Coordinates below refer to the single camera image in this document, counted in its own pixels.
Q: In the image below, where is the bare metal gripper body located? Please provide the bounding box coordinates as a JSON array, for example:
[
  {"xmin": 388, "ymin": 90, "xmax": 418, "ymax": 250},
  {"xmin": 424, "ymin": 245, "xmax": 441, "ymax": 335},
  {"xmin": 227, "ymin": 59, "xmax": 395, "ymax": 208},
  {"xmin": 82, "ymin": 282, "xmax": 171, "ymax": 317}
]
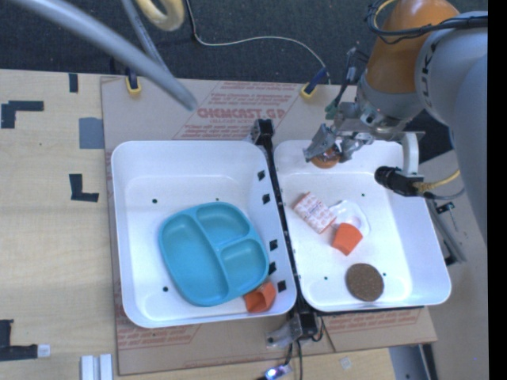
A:
[{"xmin": 330, "ymin": 101, "xmax": 427, "ymax": 144}]

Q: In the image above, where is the orange round toy food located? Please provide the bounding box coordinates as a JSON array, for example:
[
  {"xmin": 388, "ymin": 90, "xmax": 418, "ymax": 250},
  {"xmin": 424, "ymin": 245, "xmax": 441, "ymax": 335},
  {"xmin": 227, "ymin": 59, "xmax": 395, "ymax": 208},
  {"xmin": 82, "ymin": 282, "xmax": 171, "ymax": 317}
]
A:
[{"xmin": 310, "ymin": 150, "xmax": 341, "ymax": 169}]

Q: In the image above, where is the white plastic cup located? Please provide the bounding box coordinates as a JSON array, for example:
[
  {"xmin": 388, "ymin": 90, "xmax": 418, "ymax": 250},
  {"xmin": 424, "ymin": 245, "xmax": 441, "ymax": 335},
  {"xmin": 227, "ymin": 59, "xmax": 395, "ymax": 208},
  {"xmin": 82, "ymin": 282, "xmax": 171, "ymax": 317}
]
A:
[{"xmin": 328, "ymin": 199, "xmax": 371, "ymax": 238}]

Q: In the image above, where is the thin black rod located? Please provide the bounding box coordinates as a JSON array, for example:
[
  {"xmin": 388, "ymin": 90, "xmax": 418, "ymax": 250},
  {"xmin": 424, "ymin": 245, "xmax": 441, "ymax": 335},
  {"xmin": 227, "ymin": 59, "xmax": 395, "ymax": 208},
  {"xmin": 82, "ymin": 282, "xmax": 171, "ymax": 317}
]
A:
[{"xmin": 261, "ymin": 132, "xmax": 314, "ymax": 324}]

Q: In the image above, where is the white plastic tray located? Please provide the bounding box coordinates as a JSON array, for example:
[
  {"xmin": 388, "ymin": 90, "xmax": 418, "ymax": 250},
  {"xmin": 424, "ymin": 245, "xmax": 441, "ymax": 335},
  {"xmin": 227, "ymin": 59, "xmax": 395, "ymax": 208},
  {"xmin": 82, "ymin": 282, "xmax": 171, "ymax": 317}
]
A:
[
  {"xmin": 273, "ymin": 138, "xmax": 453, "ymax": 314},
  {"xmin": 110, "ymin": 139, "xmax": 299, "ymax": 329}
]

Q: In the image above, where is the brown round biscuit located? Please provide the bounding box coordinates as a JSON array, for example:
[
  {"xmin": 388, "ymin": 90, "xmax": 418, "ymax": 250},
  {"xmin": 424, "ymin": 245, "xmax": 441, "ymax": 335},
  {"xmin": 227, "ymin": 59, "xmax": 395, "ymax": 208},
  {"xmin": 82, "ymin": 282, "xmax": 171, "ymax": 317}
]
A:
[{"xmin": 345, "ymin": 262, "xmax": 386, "ymax": 303}]

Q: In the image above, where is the blue divided plate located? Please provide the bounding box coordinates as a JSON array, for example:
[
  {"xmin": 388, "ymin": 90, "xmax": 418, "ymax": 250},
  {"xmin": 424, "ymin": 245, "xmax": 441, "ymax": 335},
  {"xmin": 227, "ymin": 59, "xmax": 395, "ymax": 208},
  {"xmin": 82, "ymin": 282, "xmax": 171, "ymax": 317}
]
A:
[{"xmin": 158, "ymin": 201, "xmax": 271, "ymax": 308}]

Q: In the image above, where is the brown cardboard board red print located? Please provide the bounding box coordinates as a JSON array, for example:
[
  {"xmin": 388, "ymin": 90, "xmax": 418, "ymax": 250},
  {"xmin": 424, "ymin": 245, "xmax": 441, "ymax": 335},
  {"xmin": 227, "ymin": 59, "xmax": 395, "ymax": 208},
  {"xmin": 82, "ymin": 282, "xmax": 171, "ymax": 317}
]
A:
[{"xmin": 99, "ymin": 76, "xmax": 439, "ymax": 376}]

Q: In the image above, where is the black cylinder on white bracket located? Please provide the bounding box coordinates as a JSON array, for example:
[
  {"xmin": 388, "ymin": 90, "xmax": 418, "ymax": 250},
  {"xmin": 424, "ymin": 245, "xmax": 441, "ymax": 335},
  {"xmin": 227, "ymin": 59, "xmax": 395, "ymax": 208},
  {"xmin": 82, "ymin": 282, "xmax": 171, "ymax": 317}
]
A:
[{"xmin": 373, "ymin": 132, "xmax": 427, "ymax": 198}]

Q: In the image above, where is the black block with wires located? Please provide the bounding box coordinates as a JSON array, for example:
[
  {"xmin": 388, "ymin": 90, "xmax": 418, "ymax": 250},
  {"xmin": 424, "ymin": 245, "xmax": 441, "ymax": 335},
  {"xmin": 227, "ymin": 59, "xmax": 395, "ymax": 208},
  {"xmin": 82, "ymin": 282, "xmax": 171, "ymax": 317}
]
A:
[
  {"xmin": 290, "ymin": 310, "xmax": 321, "ymax": 339},
  {"xmin": 252, "ymin": 118, "xmax": 276, "ymax": 146}
]

